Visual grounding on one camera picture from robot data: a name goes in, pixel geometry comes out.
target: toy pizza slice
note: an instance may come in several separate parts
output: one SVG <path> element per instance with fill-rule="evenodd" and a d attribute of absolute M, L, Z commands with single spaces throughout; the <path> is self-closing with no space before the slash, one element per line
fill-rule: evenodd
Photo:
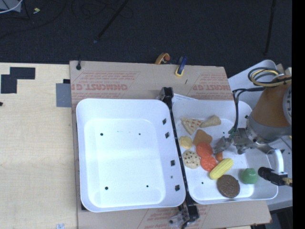
<path fill-rule="evenodd" d="M 186 129 L 186 131 L 192 135 L 194 131 L 200 126 L 202 123 L 202 120 L 198 119 L 188 119 L 188 118 L 182 118 L 181 123 Z"/>

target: black fabric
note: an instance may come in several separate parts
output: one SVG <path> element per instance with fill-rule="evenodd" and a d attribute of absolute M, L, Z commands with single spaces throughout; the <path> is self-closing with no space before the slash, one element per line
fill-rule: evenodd
<path fill-rule="evenodd" d="M 224 66 L 231 77 L 265 59 L 292 66 L 292 0 L 24 0 L 0 13 L 0 62 L 71 60 Z"/>

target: light wood surface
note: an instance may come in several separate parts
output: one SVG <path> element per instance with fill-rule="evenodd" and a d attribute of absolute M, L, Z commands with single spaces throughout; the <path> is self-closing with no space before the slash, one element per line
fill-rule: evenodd
<path fill-rule="evenodd" d="M 0 228 L 77 228 L 71 108 L 56 107 L 56 83 L 69 65 L 35 67 L 35 80 L 18 80 L 16 94 L 0 94 Z"/>

